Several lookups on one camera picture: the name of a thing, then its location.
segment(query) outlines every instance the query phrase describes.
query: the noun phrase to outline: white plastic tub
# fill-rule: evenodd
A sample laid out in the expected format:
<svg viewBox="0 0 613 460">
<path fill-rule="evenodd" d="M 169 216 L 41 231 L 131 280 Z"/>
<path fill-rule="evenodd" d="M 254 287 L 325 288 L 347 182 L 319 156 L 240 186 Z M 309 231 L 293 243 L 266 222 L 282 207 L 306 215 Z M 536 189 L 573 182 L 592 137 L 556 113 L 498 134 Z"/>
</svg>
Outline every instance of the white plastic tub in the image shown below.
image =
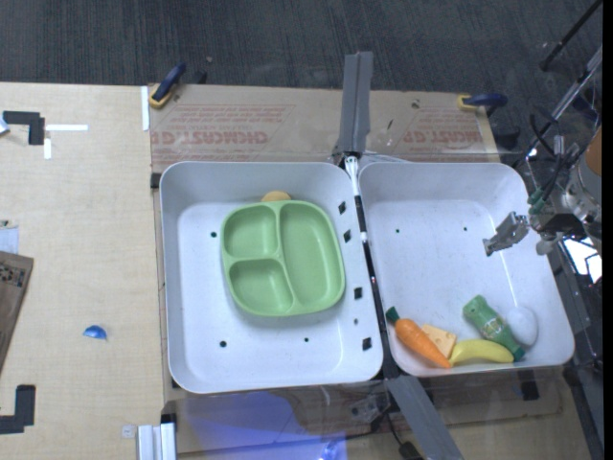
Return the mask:
<svg viewBox="0 0 613 460">
<path fill-rule="evenodd" d="M 483 239 L 510 211 L 525 215 L 523 180 L 502 164 L 378 163 L 359 185 L 384 309 L 400 317 L 480 337 L 463 318 L 476 294 L 503 317 L 515 306 L 536 315 L 538 338 L 512 364 L 458 364 L 444 370 L 408 351 L 388 326 L 397 365 L 418 377 L 553 366 L 572 356 L 575 341 L 546 257 L 536 254 L 533 231 L 519 244 L 486 255 Z"/>
<path fill-rule="evenodd" d="M 327 310 L 256 316 L 227 288 L 221 224 L 234 209 L 274 190 L 317 204 L 335 228 L 346 284 Z M 181 387 L 216 393 L 376 375 L 383 350 L 346 173 L 326 163 L 184 162 L 164 172 L 160 196 L 170 372 Z"/>
</svg>

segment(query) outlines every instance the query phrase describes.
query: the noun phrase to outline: white egg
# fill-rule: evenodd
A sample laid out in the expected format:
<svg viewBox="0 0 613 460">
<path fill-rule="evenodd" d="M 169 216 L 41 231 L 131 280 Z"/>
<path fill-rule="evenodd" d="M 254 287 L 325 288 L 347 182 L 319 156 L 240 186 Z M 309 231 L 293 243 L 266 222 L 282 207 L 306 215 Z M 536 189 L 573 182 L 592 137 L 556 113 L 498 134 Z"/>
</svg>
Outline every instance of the white egg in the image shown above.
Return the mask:
<svg viewBox="0 0 613 460">
<path fill-rule="evenodd" d="M 519 343 L 532 346 L 536 342 L 538 322 L 532 310 L 526 307 L 515 307 L 509 310 L 506 320 L 513 337 Z"/>
</svg>

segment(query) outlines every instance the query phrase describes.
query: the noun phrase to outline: green divided plate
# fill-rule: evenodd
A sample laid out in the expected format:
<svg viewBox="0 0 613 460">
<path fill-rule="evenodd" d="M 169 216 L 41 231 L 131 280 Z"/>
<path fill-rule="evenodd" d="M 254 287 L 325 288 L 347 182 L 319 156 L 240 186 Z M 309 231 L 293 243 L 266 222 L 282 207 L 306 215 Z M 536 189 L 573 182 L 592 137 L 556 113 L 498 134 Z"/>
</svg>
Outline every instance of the green divided plate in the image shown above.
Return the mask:
<svg viewBox="0 0 613 460">
<path fill-rule="evenodd" d="M 345 290 L 332 223 L 305 201 L 250 204 L 221 225 L 221 258 L 234 300 L 263 316 L 325 310 Z"/>
</svg>

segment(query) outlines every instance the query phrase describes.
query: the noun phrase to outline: orange carrot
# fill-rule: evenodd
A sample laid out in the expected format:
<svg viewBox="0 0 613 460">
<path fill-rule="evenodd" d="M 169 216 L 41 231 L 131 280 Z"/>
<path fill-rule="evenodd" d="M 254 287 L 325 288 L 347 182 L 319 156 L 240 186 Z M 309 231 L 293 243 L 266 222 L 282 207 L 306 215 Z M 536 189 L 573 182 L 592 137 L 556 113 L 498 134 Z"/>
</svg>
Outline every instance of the orange carrot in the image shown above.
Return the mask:
<svg viewBox="0 0 613 460">
<path fill-rule="evenodd" d="M 385 315 L 394 324 L 396 335 L 402 344 L 430 361 L 434 361 L 442 368 L 451 368 L 449 360 L 413 320 L 400 318 L 395 307 L 387 310 Z"/>
</svg>

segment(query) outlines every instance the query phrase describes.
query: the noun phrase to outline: yellow banana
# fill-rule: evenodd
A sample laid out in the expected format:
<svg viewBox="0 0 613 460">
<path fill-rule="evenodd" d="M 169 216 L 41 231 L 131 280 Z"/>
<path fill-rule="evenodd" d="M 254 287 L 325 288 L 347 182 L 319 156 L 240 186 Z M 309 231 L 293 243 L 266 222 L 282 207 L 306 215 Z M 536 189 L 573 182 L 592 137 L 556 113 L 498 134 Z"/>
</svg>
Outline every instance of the yellow banana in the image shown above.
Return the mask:
<svg viewBox="0 0 613 460">
<path fill-rule="evenodd" d="M 449 362 L 451 365 L 456 365 L 473 358 L 486 359 L 497 363 L 513 362 L 511 351 L 497 342 L 485 339 L 467 339 L 457 342 L 453 347 Z"/>
</svg>

